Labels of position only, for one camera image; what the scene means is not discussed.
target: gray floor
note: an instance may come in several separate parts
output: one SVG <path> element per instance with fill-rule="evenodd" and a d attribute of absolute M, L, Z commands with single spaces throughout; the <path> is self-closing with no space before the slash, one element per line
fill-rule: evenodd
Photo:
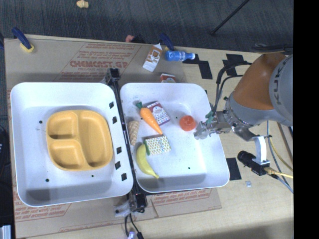
<path fill-rule="evenodd" d="M 124 41 L 140 34 L 157 43 L 166 33 L 175 46 L 251 51 L 255 43 L 293 43 L 294 0 L 250 0 L 217 27 L 244 0 L 0 0 L 0 32 L 13 38 L 16 26 L 24 33 Z M 4 52 L 0 51 L 0 125 L 7 129 Z M 6 166 L 0 182 L 11 183 Z"/>

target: toy banana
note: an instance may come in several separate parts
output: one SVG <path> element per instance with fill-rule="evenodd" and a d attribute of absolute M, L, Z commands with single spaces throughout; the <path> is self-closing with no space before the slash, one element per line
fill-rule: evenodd
<path fill-rule="evenodd" d="M 146 159 L 146 146 L 145 144 L 142 144 L 140 147 L 138 147 L 137 153 L 136 153 L 136 161 L 139 165 L 140 170 L 145 173 L 154 176 L 155 178 L 159 178 L 159 176 L 153 171 L 152 167 L 148 163 Z"/>

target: cable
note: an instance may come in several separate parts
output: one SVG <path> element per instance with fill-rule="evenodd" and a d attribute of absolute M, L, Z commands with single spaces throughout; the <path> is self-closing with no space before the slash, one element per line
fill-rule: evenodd
<path fill-rule="evenodd" d="M 132 214 L 130 214 L 130 219 L 131 219 L 131 222 L 132 222 L 132 225 L 133 227 L 136 229 L 136 231 L 139 233 L 140 231 L 138 230 L 138 228 L 135 226 L 134 222 L 133 222 L 133 219 L 132 219 Z"/>
<path fill-rule="evenodd" d="M 221 91 L 222 91 L 222 88 L 224 86 L 225 81 L 230 79 L 230 78 L 233 78 L 233 77 L 241 77 L 242 76 L 242 75 L 236 75 L 236 76 L 230 76 L 230 77 L 225 78 L 224 81 L 221 84 L 221 87 L 219 88 L 219 85 L 221 83 L 221 78 L 222 78 L 223 74 L 225 72 L 227 72 L 228 70 L 233 69 L 236 66 L 251 65 L 251 64 L 252 63 L 247 62 L 247 61 L 241 61 L 241 62 L 233 63 L 233 64 L 230 64 L 230 65 L 225 65 L 222 69 L 220 69 L 220 71 L 218 73 L 218 76 L 217 76 L 217 80 L 216 80 L 217 86 L 216 86 L 215 105 L 213 106 L 211 117 L 215 116 L 215 113 L 216 113 L 216 110 L 217 110 L 217 105 L 218 105 L 218 102 L 219 102 L 219 99 L 220 99 L 220 96 L 221 96 Z"/>
<path fill-rule="evenodd" d="M 127 216 L 125 216 L 125 219 L 124 219 L 124 221 L 125 221 L 125 234 L 127 237 L 129 237 L 129 232 L 128 232 L 128 228 L 127 228 L 128 217 L 129 216 L 127 215 Z"/>
<path fill-rule="evenodd" d="M 141 233 L 141 232 L 138 230 L 138 228 L 135 226 L 135 224 L 134 224 L 134 222 L 133 222 L 133 219 L 132 219 L 132 214 L 131 214 L 131 213 L 125 217 L 125 233 L 126 233 L 126 236 L 129 237 L 129 234 L 130 234 L 129 231 L 128 231 L 128 229 L 127 229 L 127 221 L 128 221 L 128 217 L 129 217 L 129 216 L 130 216 L 130 220 L 131 220 L 131 222 L 132 222 L 133 227 L 134 227 L 135 230 L 137 231 L 137 237 L 138 237 L 138 239 L 144 239 L 142 233 Z"/>
<path fill-rule="evenodd" d="M 270 134 L 269 134 L 269 120 L 267 121 L 267 135 L 270 135 Z M 278 171 L 279 171 L 279 172 L 282 172 L 281 169 L 280 169 L 280 167 L 279 167 L 279 164 L 278 164 L 278 162 L 277 162 L 277 160 L 276 160 L 276 157 L 275 157 L 275 155 L 274 155 L 274 151 L 273 151 L 273 148 L 272 148 L 272 146 L 271 146 L 269 137 L 268 137 L 268 145 L 269 145 L 271 155 L 272 155 L 272 157 L 273 157 L 273 159 L 274 159 L 274 162 L 275 162 L 275 164 L 276 164 L 276 167 L 277 167 Z M 286 183 L 287 185 L 289 185 L 288 182 L 287 182 L 287 180 L 285 179 L 285 177 L 283 177 L 283 180 L 285 181 L 285 183 Z"/>
<path fill-rule="evenodd" d="M 278 175 L 276 175 L 276 174 L 269 174 L 269 176 L 271 176 L 271 177 L 273 177 L 273 178 L 279 180 L 282 184 L 284 184 L 284 185 L 291 191 L 291 193 L 294 193 L 293 189 L 289 186 L 289 184 L 286 183 L 286 182 L 284 182 Z"/>
<path fill-rule="evenodd" d="M 278 172 L 278 171 L 274 170 L 274 169 L 271 168 L 271 167 L 265 167 L 264 170 L 265 170 L 268 174 L 281 175 L 281 176 L 285 176 L 285 177 L 292 178 L 292 179 L 294 178 L 292 175 Z"/>
<path fill-rule="evenodd" d="M 254 52 L 261 53 L 261 54 L 280 53 L 280 52 L 292 53 L 294 51 L 293 46 L 289 44 L 267 46 L 266 44 L 263 44 L 263 43 L 255 43 L 252 49 Z"/>
<path fill-rule="evenodd" d="M 273 150 L 274 150 L 274 152 L 276 153 L 276 155 L 277 155 L 277 156 L 279 157 L 279 159 L 285 164 L 285 166 L 288 167 L 288 168 L 293 172 L 293 171 L 294 171 L 293 168 L 292 168 L 289 164 L 287 164 L 287 162 L 286 162 L 286 161 L 281 157 L 281 155 L 279 155 L 279 153 L 277 152 L 277 150 L 276 150 L 276 148 L 275 148 L 275 146 L 274 146 L 274 144 L 273 144 L 272 139 L 269 138 L 269 140 L 270 140 L 271 147 L 273 148 Z"/>

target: blue bottle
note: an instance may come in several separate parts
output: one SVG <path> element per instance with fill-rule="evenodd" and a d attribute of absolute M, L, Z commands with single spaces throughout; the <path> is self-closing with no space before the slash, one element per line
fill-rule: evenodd
<path fill-rule="evenodd" d="M 167 61 L 185 61 L 186 59 L 194 59 L 195 53 L 186 53 L 179 50 L 168 50 L 165 53 L 165 59 Z"/>

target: yellow cable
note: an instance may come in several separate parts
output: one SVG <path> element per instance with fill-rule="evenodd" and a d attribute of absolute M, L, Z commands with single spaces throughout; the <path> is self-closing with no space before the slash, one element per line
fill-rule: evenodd
<path fill-rule="evenodd" d="M 289 178 L 292 178 L 292 179 L 294 178 L 292 175 L 278 172 L 278 171 L 274 170 L 274 169 L 271 168 L 271 167 L 265 167 L 264 170 L 265 170 L 268 174 L 281 175 L 281 176 L 289 177 Z"/>
<path fill-rule="evenodd" d="M 275 146 L 274 146 L 274 144 L 273 144 L 272 139 L 269 138 L 269 140 L 270 140 L 270 144 L 271 144 L 271 146 L 272 146 L 274 152 L 276 153 L 276 155 L 277 155 L 277 156 L 279 157 L 279 159 L 293 172 L 293 171 L 294 171 L 293 168 L 292 168 L 289 164 L 287 164 L 286 161 L 284 161 L 284 159 L 281 157 L 281 155 L 279 155 L 279 153 L 277 152 L 277 150 L 276 150 L 276 148 L 275 148 Z"/>

